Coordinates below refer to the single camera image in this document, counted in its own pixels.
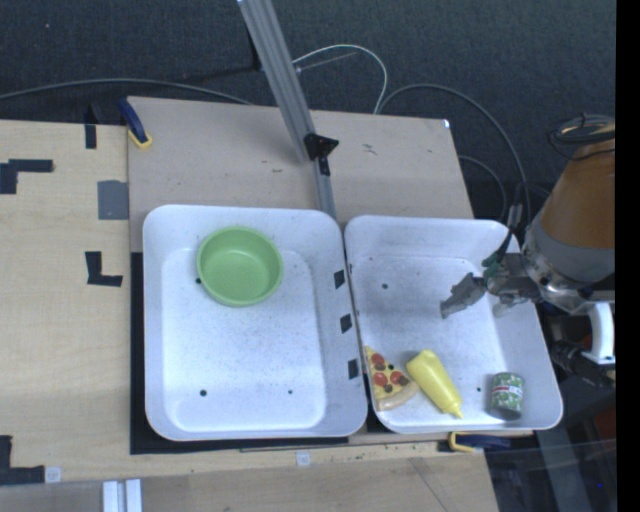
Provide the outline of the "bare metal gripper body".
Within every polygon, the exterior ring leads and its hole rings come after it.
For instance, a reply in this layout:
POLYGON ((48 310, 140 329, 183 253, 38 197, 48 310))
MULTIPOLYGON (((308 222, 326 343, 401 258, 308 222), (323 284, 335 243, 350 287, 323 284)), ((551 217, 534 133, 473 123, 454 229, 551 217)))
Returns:
POLYGON ((514 295, 523 303, 546 302, 568 314, 588 314, 603 302, 602 293, 559 273, 541 255, 495 252, 485 259, 485 285, 497 298, 514 295))

